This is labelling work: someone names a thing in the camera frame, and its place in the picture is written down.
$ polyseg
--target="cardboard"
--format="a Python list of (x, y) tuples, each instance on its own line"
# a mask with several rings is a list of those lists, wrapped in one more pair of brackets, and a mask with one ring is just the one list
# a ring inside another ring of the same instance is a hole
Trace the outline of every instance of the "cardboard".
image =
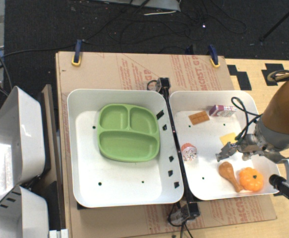
[[(71, 65), (73, 52), (56, 55), (66, 227), (73, 238), (121, 238), (178, 231), (167, 223), (171, 205), (77, 209), (72, 189), (67, 96), (78, 88), (146, 90), (158, 77), (169, 77), (171, 91), (233, 90), (226, 61), (214, 68), (208, 56), (83, 53), (81, 66)], [(276, 219), (269, 195), (198, 203), (201, 216), (190, 230)]]

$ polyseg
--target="brown chicken leg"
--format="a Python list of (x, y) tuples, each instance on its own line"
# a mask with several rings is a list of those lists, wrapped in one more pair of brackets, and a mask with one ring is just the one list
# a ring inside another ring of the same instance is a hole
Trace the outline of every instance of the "brown chicken leg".
[(241, 190), (243, 190), (243, 187), (237, 182), (234, 177), (232, 164), (227, 161), (221, 163), (219, 165), (219, 174), (233, 184), (236, 192), (240, 192)]

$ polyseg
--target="pink box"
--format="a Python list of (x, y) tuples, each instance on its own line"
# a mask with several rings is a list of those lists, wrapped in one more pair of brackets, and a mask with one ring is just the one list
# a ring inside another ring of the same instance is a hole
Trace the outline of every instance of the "pink box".
[(209, 110), (209, 116), (211, 117), (231, 117), (237, 108), (234, 106), (214, 105)]

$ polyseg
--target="blue clamp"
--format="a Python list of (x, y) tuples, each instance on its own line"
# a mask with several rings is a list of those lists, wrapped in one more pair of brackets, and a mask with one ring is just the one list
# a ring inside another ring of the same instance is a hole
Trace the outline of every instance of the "blue clamp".
[(212, 64), (213, 67), (218, 68), (220, 64), (218, 62), (218, 55), (215, 47), (213, 45), (209, 45), (208, 52), (211, 56), (210, 63)]
[(82, 40), (77, 40), (75, 46), (75, 55), (71, 60), (71, 64), (73, 66), (80, 66), (81, 63), (81, 55), (80, 55), (80, 48), (81, 48)]

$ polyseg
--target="green plate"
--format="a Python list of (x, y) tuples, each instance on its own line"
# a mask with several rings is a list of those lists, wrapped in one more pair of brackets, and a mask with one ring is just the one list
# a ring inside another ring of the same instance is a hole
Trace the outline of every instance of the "green plate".
[(156, 116), (135, 105), (109, 104), (103, 107), (98, 118), (97, 138), (100, 152), (117, 161), (149, 161), (160, 150)]

